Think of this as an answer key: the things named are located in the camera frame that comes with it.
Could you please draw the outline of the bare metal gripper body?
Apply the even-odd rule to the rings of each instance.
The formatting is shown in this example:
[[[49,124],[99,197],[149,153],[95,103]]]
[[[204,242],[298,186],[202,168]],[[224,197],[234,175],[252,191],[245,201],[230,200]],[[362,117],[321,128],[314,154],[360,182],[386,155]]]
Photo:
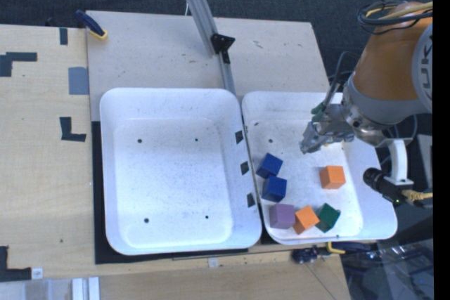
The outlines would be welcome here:
[[[363,116],[355,105],[320,103],[314,108],[314,125],[318,135],[332,136],[332,143],[358,138],[379,147],[387,140],[383,133],[387,127]]]

